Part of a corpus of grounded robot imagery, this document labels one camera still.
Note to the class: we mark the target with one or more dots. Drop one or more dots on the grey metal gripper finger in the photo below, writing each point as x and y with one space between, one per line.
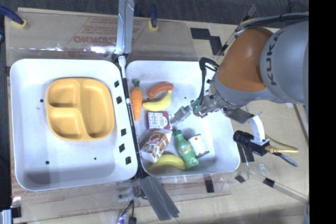
187 108
178 116

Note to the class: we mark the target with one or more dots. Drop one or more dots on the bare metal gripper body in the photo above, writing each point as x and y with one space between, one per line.
210 105

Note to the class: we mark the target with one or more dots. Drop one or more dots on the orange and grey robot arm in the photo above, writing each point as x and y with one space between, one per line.
283 60

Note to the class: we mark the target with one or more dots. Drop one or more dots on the purple and white carton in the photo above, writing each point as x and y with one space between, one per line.
157 120

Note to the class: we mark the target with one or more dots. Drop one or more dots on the yellow banana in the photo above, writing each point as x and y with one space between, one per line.
168 161
157 105

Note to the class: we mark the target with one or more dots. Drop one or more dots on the orange sausage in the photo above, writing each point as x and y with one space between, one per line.
160 88

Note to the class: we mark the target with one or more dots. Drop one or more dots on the green bottle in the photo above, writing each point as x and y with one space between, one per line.
186 150

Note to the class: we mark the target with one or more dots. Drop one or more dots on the white and orange can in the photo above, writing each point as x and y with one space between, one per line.
198 145

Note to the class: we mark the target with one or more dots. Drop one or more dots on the orange and white carton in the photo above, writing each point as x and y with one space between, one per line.
156 145

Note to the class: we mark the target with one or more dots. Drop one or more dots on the white plastic tray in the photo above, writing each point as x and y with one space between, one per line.
223 144
31 112

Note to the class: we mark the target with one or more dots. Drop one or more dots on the orange carrot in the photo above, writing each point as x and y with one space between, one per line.
136 102

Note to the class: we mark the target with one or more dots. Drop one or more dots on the thin black and white rod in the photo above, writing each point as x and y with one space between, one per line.
130 110

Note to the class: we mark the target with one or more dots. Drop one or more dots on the yellow divided plate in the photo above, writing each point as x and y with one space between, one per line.
78 107

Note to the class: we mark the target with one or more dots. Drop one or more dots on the brown cardboard board red print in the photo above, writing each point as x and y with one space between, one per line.
65 34

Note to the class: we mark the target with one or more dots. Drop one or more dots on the black cylinder on white bracket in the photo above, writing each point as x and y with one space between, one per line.
253 140

